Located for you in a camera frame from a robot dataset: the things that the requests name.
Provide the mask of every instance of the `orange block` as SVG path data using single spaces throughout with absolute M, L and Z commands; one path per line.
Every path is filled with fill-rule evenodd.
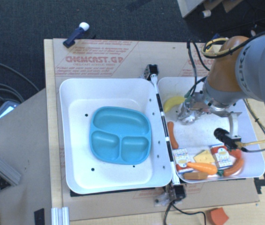
M 212 221 L 215 225 L 223 225 L 229 219 L 223 208 L 214 209 L 210 213 Z

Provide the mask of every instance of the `white cap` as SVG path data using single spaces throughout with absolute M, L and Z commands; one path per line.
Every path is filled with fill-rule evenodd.
M 90 28 L 89 24 L 86 22 L 82 22 L 81 24 L 79 24 L 79 27 L 82 28 L 84 31 L 87 31 Z

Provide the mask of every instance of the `black clamp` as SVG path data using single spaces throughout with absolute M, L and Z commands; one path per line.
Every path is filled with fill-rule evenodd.
M 74 30 L 71 36 L 68 37 L 66 41 L 63 42 L 64 46 L 69 48 L 75 44 L 75 39 L 82 38 L 83 34 L 90 28 L 89 24 L 82 22 L 79 27 Z

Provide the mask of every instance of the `white tray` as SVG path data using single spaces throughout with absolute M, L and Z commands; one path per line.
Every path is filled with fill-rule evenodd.
M 66 180 L 78 194 L 167 185 L 172 170 L 153 85 L 141 78 L 73 78 L 60 86 Z M 93 113 L 104 106 L 134 109 L 151 123 L 148 158 L 138 165 L 119 165 L 97 159 L 89 144 Z
M 187 91 L 193 86 L 194 78 L 191 77 L 164 77 L 158 82 L 159 94 L 162 104 L 174 96 L 184 96 Z M 198 84 L 196 91 L 202 89 L 202 83 Z M 186 148 L 190 158 L 204 150 L 209 150 L 210 145 L 221 143 L 215 138 L 213 132 L 216 128 L 223 128 L 229 131 L 228 118 L 221 118 L 214 114 L 205 114 L 196 120 L 192 125 L 182 125 L 177 120 L 178 105 L 171 111 L 165 113 L 166 121 L 174 122 L 174 135 L 179 144 L 179 148 Z M 256 141 L 256 136 L 250 121 L 246 106 L 242 100 L 236 103 L 236 106 L 231 108 L 231 111 L 242 112 L 238 117 L 239 136 L 242 137 L 242 142 Z M 250 145 L 249 150 L 260 149 L 258 144 Z M 185 180 L 183 176 L 179 177 L 188 183 L 214 181 L 214 180 L 229 180 L 260 177 L 265 172 L 265 161 L 261 152 L 247 153 L 243 152 L 244 166 L 239 173 L 229 177 L 220 177 L 218 175 L 209 176 L 206 180 Z

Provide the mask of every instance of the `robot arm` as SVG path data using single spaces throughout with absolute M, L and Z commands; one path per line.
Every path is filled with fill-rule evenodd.
M 245 98 L 265 103 L 265 34 L 252 38 L 232 37 L 217 54 L 204 55 L 214 58 L 214 63 L 202 91 L 186 99 L 178 119 L 183 124 L 191 124 L 204 113 L 228 117 L 230 135 L 235 136 L 236 115 L 232 116 L 227 109 Z

